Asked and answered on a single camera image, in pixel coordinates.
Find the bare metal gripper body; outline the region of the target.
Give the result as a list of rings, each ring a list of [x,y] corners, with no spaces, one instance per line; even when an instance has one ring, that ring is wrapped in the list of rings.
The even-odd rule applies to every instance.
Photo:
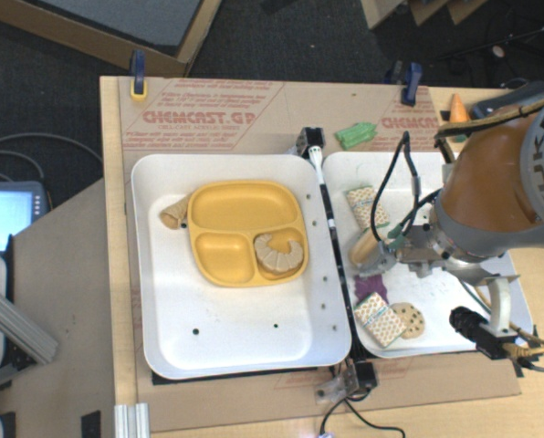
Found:
[[[396,261],[418,277],[429,276],[440,268],[456,276],[473,277],[480,270],[480,259],[470,256],[447,236],[439,223],[413,225],[392,239]]]

